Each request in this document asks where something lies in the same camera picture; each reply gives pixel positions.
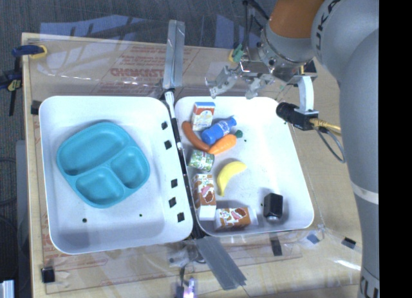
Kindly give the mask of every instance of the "yellow banana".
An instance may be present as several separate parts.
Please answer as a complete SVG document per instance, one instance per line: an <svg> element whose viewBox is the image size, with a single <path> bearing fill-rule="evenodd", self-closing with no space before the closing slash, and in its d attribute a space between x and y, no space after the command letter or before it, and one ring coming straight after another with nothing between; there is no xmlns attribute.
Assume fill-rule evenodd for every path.
<svg viewBox="0 0 412 298"><path fill-rule="evenodd" d="M246 164L241 161L233 161L226 164L219 172L216 183L219 187L219 195L225 195L225 189L229 180L237 173L244 171L247 168Z"/></svg>

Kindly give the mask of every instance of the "small can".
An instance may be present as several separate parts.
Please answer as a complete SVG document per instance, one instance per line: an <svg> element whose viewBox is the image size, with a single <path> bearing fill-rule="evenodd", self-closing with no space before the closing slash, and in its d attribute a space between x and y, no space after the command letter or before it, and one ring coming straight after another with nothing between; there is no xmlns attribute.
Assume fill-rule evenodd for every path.
<svg viewBox="0 0 412 298"><path fill-rule="evenodd" d="M189 167L195 167L199 170L205 170L209 172L212 169L214 163L214 155L206 153L205 151L199 151L194 149L191 155L191 159L187 164Z"/></svg>

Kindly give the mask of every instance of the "blue divided plate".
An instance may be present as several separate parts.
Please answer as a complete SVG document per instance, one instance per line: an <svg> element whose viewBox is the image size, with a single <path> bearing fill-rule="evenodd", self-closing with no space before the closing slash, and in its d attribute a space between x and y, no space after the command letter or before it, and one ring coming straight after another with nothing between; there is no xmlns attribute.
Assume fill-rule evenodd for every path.
<svg viewBox="0 0 412 298"><path fill-rule="evenodd" d="M57 165L77 195L96 208L124 200L150 175L142 150L111 122L97 123L68 138L57 151Z"/></svg>

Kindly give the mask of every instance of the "small milk carton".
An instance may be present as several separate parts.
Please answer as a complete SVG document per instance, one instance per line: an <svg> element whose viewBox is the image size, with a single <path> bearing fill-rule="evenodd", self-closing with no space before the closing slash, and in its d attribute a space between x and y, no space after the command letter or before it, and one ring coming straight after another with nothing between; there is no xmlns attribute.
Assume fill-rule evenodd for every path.
<svg viewBox="0 0 412 298"><path fill-rule="evenodd" d="M214 102L195 102L192 112L192 128L193 131L201 131L212 125Z"/></svg>
<svg viewBox="0 0 412 298"><path fill-rule="evenodd" d="M216 209L214 218L215 230L231 230L257 225L258 217L250 207Z"/></svg>
<svg viewBox="0 0 412 298"><path fill-rule="evenodd" d="M213 175L195 174L192 178L194 207L200 221L214 220L216 195L214 193Z"/></svg>

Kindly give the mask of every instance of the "hot dog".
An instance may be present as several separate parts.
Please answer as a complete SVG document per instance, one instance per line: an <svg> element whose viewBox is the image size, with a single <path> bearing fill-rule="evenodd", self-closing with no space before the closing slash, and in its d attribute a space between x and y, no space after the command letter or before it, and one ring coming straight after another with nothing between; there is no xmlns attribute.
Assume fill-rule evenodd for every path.
<svg viewBox="0 0 412 298"><path fill-rule="evenodd" d="M186 138L191 142L191 144L200 151L208 151L210 146L205 142L201 141L196 133L192 129L192 124L188 121L182 123L182 129L185 133Z"/></svg>

